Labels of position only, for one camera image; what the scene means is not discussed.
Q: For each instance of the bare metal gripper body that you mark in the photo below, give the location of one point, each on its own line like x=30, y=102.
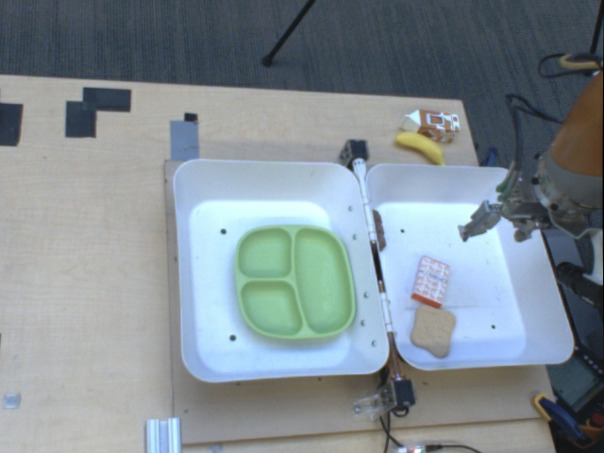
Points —
x=526, y=206

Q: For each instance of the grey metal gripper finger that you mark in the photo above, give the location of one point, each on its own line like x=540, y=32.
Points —
x=481, y=220
x=525, y=232

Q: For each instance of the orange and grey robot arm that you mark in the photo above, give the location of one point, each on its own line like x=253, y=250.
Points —
x=578, y=130

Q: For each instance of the white plastic tray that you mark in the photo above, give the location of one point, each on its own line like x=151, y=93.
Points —
x=491, y=281
x=212, y=272

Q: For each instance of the orange and white packet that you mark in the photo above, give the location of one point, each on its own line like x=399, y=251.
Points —
x=430, y=282

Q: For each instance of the yellow banana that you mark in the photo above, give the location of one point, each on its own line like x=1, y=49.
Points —
x=422, y=145

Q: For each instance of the brown sausage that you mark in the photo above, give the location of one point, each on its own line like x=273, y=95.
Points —
x=380, y=231

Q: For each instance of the orange and white carton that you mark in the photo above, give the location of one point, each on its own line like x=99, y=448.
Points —
x=436, y=123

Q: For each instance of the tan biscuit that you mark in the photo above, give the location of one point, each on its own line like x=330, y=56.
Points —
x=433, y=330

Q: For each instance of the thin black and white rod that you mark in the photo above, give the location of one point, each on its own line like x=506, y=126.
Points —
x=362, y=182

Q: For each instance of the green divided plate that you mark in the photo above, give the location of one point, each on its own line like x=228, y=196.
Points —
x=321, y=281

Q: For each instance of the black tripod leg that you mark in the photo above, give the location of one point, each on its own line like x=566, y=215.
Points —
x=297, y=21

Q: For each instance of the black cylinder on white bracket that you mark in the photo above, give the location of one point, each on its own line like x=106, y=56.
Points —
x=579, y=277

